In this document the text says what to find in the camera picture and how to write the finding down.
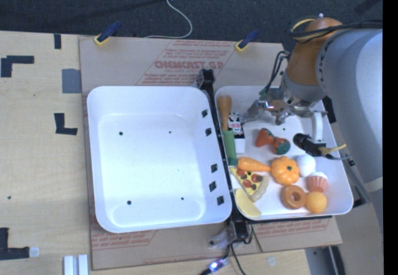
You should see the orange ball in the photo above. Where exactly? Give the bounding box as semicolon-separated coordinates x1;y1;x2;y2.
305;191;328;215

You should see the thin black rod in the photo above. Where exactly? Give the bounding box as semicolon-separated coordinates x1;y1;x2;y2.
203;85;246;231

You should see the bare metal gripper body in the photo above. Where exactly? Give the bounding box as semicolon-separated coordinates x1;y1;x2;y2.
264;86;328;119

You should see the orange strawberry with green top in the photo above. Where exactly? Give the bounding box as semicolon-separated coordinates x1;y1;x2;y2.
255;128;275;148

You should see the red and green strawberry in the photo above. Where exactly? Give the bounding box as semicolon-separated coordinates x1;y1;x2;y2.
272;136;292;156

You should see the white plastic tray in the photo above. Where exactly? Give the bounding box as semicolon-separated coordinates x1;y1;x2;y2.
86;85;233;234
214;85;354;221

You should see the white egg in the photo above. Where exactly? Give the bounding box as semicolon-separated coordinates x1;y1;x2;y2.
295;154;317;178

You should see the black block with thin wires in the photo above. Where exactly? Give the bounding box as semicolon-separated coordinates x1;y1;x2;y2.
228;220;253;244
198;68;216;91

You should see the orange pumpkin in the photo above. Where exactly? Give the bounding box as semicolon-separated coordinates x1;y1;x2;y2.
270;156;301;187

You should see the white cow print carton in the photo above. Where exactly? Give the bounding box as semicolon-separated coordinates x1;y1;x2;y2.
227;111;246;155

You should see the pink cupcake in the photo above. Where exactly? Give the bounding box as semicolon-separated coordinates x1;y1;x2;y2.
307;171;330;193

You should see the yellow banana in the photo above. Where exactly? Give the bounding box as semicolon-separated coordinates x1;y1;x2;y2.
234;188;262;218

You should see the orange carrot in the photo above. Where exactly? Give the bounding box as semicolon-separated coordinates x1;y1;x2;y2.
237;156;272;173

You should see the brown cardboard board red print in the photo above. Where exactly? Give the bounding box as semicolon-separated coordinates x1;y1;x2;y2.
78;36;343;271

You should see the black cylinder on white bracket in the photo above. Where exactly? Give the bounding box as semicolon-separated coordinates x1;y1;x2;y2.
292;111;328;157

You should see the pizza slice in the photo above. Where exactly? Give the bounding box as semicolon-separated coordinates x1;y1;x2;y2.
229;165;270;203

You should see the brown doughnut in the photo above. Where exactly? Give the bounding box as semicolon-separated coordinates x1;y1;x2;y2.
280;184;308;210

